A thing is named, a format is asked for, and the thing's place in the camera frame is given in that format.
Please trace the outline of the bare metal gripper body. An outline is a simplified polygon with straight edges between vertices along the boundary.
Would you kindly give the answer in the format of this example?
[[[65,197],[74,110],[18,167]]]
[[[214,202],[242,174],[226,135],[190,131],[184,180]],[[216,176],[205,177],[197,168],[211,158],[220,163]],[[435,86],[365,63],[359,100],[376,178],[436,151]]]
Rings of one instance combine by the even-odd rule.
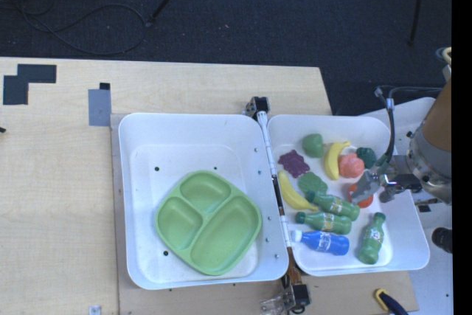
[[[406,190],[423,190],[444,204],[451,204],[451,176],[421,156],[394,155],[393,181]]]

